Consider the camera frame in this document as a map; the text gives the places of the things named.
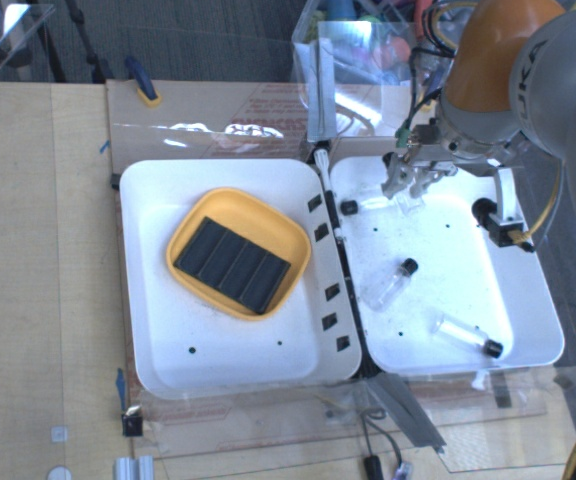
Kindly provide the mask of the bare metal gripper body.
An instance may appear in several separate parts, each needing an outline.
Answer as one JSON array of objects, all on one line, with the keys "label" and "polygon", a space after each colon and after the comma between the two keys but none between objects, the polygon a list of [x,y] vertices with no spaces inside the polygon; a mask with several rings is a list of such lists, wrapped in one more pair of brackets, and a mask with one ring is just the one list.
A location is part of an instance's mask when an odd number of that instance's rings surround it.
[{"label": "bare metal gripper body", "polygon": [[516,137],[501,142],[482,142],[443,124],[417,125],[407,141],[404,161],[415,167],[447,169],[497,169],[517,157]]}]

